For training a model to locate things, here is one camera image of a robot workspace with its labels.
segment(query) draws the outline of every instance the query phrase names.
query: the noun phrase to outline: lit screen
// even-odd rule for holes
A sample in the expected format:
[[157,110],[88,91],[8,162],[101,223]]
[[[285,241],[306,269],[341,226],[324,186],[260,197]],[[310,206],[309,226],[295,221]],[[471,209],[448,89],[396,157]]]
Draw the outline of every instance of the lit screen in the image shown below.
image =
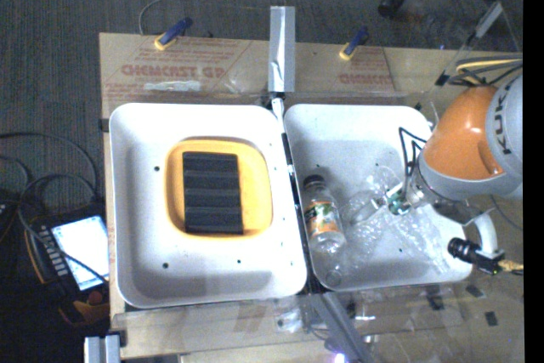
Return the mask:
[[[66,254],[106,278],[109,275],[108,234],[100,216],[81,219],[52,228],[53,236]],[[79,288],[84,291],[102,281],[80,264],[66,259]]]

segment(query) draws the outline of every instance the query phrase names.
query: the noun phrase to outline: floor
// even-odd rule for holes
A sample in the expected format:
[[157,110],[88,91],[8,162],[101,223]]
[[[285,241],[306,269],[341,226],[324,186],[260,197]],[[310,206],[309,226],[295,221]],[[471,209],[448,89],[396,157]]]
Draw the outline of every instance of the floor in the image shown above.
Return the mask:
[[[88,187],[66,174],[92,180],[95,170],[93,194],[104,194],[100,32],[157,34],[189,16],[189,36],[267,40],[269,7],[289,5],[297,10],[299,42],[343,44],[365,24],[368,45],[457,49],[489,7],[482,0],[406,0],[394,18],[385,18],[377,10],[382,0],[154,1],[0,0],[0,134],[50,135],[0,137],[3,191],[20,193],[26,185],[16,159],[33,180],[63,174],[44,179],[47,187],[39,191],[50,212],[88,201]],[[499,1],[504,13],[471,48],[523,52],[524,0]],[[57,136],[80,145],[94,170],[76,147]],[[493,212],[500,242],[509,257],[523,263],[523,203],[501,202],[501,209],[514,223]],[[67,327],[44,297],[20,245],[21,231],[15,221],[10,237],[0,243],[5,260],[0,265],[0,360],[82,361],[82,338],[89,331]],[[463,328],[381,335],[382,361],[524,361],[523,276],[476,274],[471,280],[484,296],[468,294],[467,283],[456,289]],[[486,317],[490,312],[495,320]]]

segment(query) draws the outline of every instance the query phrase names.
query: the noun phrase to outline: clear plastic bottle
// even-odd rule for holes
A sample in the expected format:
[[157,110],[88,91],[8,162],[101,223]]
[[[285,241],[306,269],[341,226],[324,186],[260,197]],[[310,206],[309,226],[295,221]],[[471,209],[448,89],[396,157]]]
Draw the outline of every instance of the clear plastic bottle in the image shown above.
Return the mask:
[[309,248],[313,252],[333,254],[346,243],[337,202],[318,174],[304,179],[306,207],[304,221],[308,231]]

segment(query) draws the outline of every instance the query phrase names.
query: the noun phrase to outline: bottle label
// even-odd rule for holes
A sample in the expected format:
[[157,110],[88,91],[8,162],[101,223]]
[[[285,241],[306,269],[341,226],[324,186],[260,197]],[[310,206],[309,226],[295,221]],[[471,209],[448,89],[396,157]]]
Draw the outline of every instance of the bottle label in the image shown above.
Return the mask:
[[327,231],[340,232],[338,210],[330,201],[315,201],[304,212],[309,239]]

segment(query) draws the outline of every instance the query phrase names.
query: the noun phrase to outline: bottle cap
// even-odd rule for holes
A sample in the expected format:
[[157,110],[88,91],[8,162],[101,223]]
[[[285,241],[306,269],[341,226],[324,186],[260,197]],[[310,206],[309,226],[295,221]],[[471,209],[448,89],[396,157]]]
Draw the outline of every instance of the bottle cap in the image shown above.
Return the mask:
[[310,184],[313,184],[315,182],[323,183],[323,182],[325,182],[325,179],[323,179],[323,177],[321,177],[319,174],[311,174],[306,179],[304,179],[303,187],[306,188],[307,186],[309,186]]

